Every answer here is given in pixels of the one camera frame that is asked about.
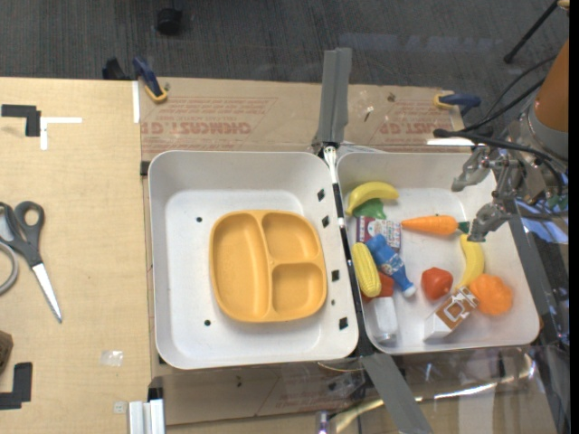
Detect yellow banana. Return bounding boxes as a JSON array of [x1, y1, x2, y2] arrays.
[[453, 233, 487, 294], [346, 181, 401, 217]]

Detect grey handled scissors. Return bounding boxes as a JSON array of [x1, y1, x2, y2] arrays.
[[0, 200, 63, 325]]

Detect white plastic tray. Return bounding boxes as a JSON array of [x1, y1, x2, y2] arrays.
[[147, 150, 361, 371], [336, 151, 542, 357]]

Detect brown cardboard board red print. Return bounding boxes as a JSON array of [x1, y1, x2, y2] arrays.
[[138, 77, 558, 427]]

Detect red toy tomato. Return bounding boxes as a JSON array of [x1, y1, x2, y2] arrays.
[[421, 266, 455, 301]]

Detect colourful printed carton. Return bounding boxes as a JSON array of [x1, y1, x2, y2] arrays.
[[355, 215, 403, 250]]

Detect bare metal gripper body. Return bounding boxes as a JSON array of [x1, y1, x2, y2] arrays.
[[490, 145, 565, 208]]

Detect thin black and white rod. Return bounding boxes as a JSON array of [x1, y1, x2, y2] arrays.
[[322, 141, 365, 357]]

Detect blue bottle white cap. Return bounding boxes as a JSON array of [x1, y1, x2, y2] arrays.
[[365, 233, 418, 299]]

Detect yellow corn cob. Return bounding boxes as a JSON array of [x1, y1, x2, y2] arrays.
[[351, 241, 383, 299]]

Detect orange carrot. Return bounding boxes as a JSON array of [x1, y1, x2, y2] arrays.
[[400, 214, 472, 237]]

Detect green toy pepper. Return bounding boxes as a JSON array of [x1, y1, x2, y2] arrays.
[[356, 198, 388, 222]]

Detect orange toy pumpkin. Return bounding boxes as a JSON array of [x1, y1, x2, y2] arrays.
[[468, 273, 514, 317]]

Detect brown and white carton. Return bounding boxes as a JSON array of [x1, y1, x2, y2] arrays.
[[422, 286, 481, 344]]

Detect white bottle red cap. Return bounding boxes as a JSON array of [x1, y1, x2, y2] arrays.
[[361, 271, 401, 347]]

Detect orange divided plate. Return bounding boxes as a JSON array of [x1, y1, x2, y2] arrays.
[[209, 209, 328, 325]]

